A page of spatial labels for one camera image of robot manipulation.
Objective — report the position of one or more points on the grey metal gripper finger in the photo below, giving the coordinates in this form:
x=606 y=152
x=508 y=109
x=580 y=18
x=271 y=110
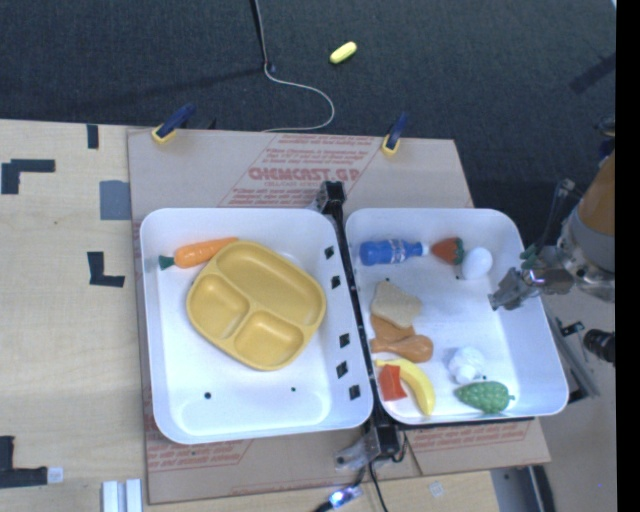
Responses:
x=507 y=299
x=512 y=278

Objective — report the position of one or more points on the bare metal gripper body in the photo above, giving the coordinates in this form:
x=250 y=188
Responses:
x=560 y=272

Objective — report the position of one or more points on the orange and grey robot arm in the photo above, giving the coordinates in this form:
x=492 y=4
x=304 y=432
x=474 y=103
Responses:
x=597 y=210

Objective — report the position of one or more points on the white egg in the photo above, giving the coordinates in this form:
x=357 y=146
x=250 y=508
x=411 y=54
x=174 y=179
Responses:
x=477 y=263

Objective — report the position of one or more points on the white plastic tray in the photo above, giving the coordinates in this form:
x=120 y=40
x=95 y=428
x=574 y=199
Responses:
x=465 y=315
x=250 y=405

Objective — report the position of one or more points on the red strawberry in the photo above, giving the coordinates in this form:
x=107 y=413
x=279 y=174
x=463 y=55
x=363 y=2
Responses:
x=445 y=250

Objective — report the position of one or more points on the white garlic bulb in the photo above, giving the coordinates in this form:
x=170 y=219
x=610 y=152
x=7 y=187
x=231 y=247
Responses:
x=466 y=362

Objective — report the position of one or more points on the green bumpy fruit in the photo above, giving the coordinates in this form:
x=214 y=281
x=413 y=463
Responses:
x=484 y=397

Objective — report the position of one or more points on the orange-brown chicken drumstick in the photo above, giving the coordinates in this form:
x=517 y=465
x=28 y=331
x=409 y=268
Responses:
x=407 y=347

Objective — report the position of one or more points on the tan bread slice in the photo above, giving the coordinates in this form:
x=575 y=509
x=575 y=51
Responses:
x=395 y=304

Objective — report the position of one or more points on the yellow banana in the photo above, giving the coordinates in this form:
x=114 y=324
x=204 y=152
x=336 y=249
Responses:
x=422 y=387

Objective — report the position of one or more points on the blue bottle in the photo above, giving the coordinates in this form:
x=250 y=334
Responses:
x=385 y=251

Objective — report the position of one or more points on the red pepper piece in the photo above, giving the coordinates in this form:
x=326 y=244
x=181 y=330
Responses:
x=391 y=384

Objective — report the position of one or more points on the thin black rod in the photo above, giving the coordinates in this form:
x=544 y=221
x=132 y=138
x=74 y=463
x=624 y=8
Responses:
x=357 y=300

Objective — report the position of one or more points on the yellow divided plate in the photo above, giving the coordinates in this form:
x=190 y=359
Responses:
x=255 y=300

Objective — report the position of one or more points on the yellow capsule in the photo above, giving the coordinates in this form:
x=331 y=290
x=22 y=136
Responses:
x=343 y=52

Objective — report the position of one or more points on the orange carrot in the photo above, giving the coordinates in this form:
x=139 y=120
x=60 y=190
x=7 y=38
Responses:
x=200 y=252

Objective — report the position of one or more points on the brown cardboard board, red print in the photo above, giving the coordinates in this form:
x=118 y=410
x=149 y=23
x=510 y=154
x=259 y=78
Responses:
x=210 y=170

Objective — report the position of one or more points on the black cylinder on white bracket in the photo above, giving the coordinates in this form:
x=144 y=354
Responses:
x=600 y=345

